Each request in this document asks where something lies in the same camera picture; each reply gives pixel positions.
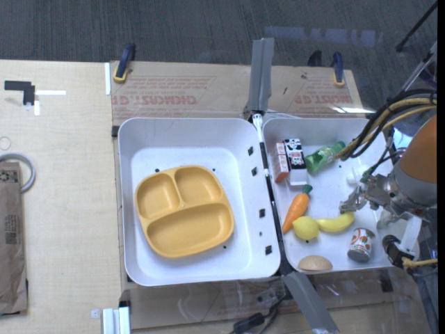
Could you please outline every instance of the can label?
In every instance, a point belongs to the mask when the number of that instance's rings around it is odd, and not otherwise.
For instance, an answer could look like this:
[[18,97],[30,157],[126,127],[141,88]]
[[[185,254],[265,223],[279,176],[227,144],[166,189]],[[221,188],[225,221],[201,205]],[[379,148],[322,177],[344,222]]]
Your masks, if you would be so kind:
[[358,262],[369,261],[374,239],[375,235],[369,229],[354,229],[353,238],[349,245],[348,257]]

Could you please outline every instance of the blue and yellow clamp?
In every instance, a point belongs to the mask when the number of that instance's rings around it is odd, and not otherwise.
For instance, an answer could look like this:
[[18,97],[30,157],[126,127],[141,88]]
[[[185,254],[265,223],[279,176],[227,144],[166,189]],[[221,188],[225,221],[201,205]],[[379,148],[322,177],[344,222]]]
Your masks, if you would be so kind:
[[343,87],[345,85],[345,79],[343,77],[343,57],[340,52],[334,52],[331,67],[334,67],[332,82],[337,88]]
[[127,43],[124,48],[124,52],[122,53],[122,57],[120,59],[119,65],[114,69],[113,73],[113,80],[116,83],[124,83],[125,79],[127,78],[127,64],[128,61],[131,61],[134,59],[134,52],[135,52],[135,44],[134,43]]

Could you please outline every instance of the yellow fruit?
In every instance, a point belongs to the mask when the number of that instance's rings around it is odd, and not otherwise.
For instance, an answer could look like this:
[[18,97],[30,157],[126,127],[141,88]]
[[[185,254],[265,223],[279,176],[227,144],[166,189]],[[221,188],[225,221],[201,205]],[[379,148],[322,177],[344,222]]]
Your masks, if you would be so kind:
[[318,236],[317,222],[310,216],[301,216],[292,222],[293,232],[300,239],[310,240]]
[[353,212],[344,212],[336,218],[320,218],[316,223],[321,231],[341,232],[353,223],[355,219]]

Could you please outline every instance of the green bottle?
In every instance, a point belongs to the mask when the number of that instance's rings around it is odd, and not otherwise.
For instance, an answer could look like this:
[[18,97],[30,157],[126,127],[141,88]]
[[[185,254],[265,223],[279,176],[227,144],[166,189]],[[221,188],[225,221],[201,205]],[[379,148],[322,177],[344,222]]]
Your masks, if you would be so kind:
[[334,156],[346,147],[343,141],[339,141],[332,146],[323,146],[313,154],[305,157],[306,168],[309,173],[315,173],[321,167],[334,161]]

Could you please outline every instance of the light wood surface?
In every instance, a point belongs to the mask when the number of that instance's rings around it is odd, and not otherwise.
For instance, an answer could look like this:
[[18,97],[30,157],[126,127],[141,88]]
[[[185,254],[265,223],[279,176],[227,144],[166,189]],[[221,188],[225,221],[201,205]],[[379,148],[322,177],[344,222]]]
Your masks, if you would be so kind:
[[28,311],[2,317],[0,333],[100,333],[91,310],[116,308],[120,297],[104,64],[0,61],[0,75],[30,81],[36,90],[67,92],[41,96],[35,116],[22,105],[22,92],[0,89],[0,136],[10,139],[9,152],[24,153],[36,169],[22,198]]

